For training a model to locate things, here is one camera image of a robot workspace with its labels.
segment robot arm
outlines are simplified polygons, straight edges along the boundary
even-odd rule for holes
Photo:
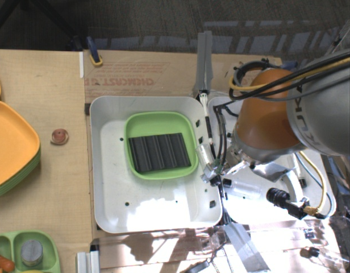
[[[245,73],[260,69],[251,86],[242,86]],[[291,193],[270,189],[267,199],[302,218],[318,216],[311,208],[293,171],[274,161],[282,155],[306,148],[325,155],[350,156],[350,49],[313,61],[294,73],[272,66],[267,60],[251,62],[236,69],[230,79],[232,101],[214,106],[221,135],[224,135],[222,110],[243,100],[231,145],[216,156],[203,179],[219,184],[224,173],[249,167],[270,181],[281,177],[289,183]],[[234,90],[240,96],[234,96]]]

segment gray carpet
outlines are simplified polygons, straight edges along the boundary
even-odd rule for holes
[[[196,52],[198,33],[211,30],[213,53],[275,55],[300,64],[324,55],[350,19],[350,0],[48,1],[98,49]],[[69,41],[34,5],[17,7],[0,29],[0,48],[61,51]]]

